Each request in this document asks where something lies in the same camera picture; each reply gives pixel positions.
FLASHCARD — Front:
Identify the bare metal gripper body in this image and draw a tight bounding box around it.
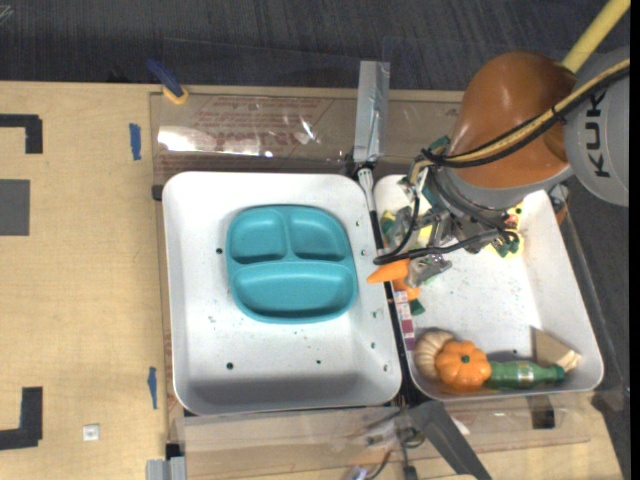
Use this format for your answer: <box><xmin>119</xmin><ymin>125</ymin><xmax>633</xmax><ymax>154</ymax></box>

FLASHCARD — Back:
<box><xmin>423</xmin><ymin>203</ymin><xmax>507</xmax><ymax>255</ymax></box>

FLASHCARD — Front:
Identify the orange carrot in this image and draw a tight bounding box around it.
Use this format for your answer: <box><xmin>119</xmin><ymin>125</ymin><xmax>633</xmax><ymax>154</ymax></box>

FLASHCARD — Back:
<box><xmin>366</xmin><ymin>259</ymin><xmax>422</xmax><ymax>303</ymax></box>

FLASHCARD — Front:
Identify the pink and white packet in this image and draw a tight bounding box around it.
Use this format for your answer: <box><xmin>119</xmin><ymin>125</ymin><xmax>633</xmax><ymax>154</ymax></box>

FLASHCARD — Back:
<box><xmin>393</xmin><ymin>289</ymin><xmax>417</xmax><ymax>353</ymax></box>

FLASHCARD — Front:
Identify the yellow and green toy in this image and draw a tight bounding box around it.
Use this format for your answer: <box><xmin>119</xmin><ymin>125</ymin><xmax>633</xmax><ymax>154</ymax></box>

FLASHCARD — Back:
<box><xmin>485</xmin><ymin>201</ymin><xmax>526</xmax><ymax>260</ymax></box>

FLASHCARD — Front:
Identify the green and yellow packet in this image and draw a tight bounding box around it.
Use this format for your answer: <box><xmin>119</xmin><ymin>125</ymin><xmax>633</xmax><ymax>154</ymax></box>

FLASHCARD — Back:
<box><xmin>378</xmin><ymin>206</ymin><xmax>417</xmax><ymax>248</ymax></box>

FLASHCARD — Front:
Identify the white plastic tray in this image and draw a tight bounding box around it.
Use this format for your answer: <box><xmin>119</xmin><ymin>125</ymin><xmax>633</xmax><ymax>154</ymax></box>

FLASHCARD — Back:
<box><xmin>161</xmin><ymin>170</ymin><xmax>404</xmax><ymax>416</ymax></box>
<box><xmin>372</xmin><ymin>173</ymin><xmax>605</xmax><ymax>402</ymax></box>

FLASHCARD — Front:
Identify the cream white pumpkin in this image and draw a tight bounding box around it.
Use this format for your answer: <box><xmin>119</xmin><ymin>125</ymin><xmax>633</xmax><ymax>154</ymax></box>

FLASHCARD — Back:
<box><xmin>413</xmin><ymin>329</ymin><xmax>457</xmax><ymax>382</ymax></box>

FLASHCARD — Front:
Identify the orange pumpkin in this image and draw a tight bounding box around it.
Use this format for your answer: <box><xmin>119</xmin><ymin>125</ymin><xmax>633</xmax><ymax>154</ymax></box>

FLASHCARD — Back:
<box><xmin>434</xmin><ymin>339</ymin><xmax>493</xmax><ymax>390</ymax></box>

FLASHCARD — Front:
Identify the blue divided plate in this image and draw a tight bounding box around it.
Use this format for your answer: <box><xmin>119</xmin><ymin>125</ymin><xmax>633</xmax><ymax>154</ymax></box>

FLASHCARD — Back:
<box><xmin>224</xmin><ymin>204</ymin><xmax>359</xmax><ymax>325</ymax></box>

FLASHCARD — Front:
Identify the green bottle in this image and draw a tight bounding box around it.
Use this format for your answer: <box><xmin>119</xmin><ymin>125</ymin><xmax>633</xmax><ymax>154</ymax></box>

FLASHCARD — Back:
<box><xmin>481</xmin><ymin>359</ymin><xmax>567</xmax><ymax>391</ymax></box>

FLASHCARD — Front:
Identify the brown and cream wedge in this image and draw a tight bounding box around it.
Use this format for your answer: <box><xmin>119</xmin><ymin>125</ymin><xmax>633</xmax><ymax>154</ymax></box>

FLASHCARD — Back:
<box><xmin>529</xmin><ymin>324</ymin><xmax>583</xmax><ymax>372</ymax></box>

